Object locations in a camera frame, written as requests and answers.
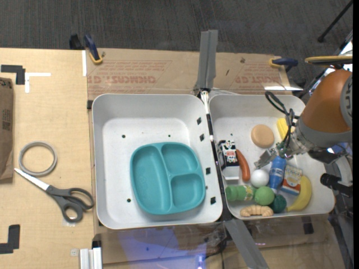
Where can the blue bottle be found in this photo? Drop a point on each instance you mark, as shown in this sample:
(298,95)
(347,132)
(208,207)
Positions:
(277,174)

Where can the brown paper bag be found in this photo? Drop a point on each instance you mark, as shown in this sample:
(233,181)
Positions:
(6,127)

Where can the green bottle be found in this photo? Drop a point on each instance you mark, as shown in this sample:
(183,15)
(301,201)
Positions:
(238,193)

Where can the grey tape roll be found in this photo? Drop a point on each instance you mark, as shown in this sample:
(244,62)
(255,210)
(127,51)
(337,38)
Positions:
(22,161)

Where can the dark green broccoli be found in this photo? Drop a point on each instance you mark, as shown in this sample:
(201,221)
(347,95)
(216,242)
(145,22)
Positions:
(279,204)

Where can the brown cardboard board red print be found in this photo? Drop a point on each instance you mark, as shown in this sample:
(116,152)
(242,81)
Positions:
(157,71)

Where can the orange and white carton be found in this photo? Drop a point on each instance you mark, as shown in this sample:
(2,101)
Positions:
(292,179)

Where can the black cylinder on white bracket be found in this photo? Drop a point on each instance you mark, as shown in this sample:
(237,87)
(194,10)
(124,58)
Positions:
(333,181)

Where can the yellow corn cob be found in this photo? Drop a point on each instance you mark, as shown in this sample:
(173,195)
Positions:
(281,126)

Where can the white ball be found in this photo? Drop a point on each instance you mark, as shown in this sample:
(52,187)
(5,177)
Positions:
(259,178)

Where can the tan croissant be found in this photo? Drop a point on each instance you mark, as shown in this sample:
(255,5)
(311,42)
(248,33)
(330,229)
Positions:
(256,211)

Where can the orange sausage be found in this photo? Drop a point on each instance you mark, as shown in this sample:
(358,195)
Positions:
(244,165)

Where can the teal divided plate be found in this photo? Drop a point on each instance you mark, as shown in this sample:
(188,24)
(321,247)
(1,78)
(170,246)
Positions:
(165,178)

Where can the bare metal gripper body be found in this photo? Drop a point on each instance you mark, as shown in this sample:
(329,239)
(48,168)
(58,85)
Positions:
(294,147)

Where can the green ball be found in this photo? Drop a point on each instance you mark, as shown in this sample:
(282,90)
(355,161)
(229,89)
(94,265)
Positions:
(264,195)

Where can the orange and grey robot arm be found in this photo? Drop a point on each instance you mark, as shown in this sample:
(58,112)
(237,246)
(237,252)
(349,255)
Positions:
(322,113)

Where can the yellow banana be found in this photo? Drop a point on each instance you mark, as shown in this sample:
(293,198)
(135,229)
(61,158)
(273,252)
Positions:
(305,195)

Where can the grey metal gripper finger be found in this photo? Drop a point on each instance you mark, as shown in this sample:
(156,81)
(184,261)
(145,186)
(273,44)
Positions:
(271,153)
(260,163)

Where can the cow print milk carton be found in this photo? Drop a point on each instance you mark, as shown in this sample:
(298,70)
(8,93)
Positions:
(229,154)

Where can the tan round biscuit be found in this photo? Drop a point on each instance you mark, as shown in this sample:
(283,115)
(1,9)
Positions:
(262,136)

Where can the white plastic tray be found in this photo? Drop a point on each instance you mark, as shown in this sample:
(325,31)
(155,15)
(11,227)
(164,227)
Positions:
(238,116)
(117,127)

